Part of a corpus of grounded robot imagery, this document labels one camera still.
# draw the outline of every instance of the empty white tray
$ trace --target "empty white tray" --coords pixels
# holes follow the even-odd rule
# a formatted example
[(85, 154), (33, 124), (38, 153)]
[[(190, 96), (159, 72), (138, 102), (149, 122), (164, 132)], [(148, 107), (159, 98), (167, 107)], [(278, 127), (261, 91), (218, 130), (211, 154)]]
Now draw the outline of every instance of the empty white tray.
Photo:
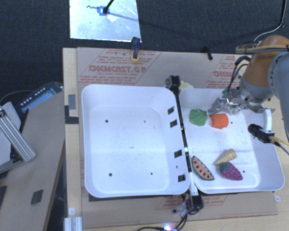
[[(194, 174), (194, 182), (204, 193), (238, 193), (274, 191), (283, 187), (285, 178), (273, 144), (264, 144), (248, 132), (250, 124), (263, 127), (263, 115), (249, 109), (238, 115), (229, 115), (229, 125), (223, 129), (213, 128), (208, 117), (204, 126), (189, 121), (191, 109), (208, 110), (222, 90), (185, 89), (180, 94), (181, 110), (190, 157), (198, 157), (211, 171), (215, 180), (203, 180)], [(241, 172), (243, 180), (223, 178), (215, 160), (228, 149), (234, 149), (237, 158), (231, 161)]]
[(95, 197), (172, 195), (190, 184), (176, 100), (162, 87), (82, 92), (85, 186)]

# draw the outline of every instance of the cardboard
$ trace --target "cardboard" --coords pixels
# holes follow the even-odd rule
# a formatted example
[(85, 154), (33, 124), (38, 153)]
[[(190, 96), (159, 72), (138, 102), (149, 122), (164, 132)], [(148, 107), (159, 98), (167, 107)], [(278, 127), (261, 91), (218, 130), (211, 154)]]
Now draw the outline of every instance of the cardboard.
[[(229, 84), (237, 55), (140, 51), (133, 63), (130, 50), (78, 48), (78, 97), (81, 114), (81, 92), (89, 84), (164, 86), (170, 75), (196, 88), (224, 89)], [(83, 228), (177, 222), (173, 212), (182, 203), (181, 196), (158, 196), (121, 199), (92, 199), (84, 187), (82, 122), (79, 119), (81, 201)], [(276, 215), (271, 192), (207, 195), (204, 208), (189, 220), (239, 218)]]

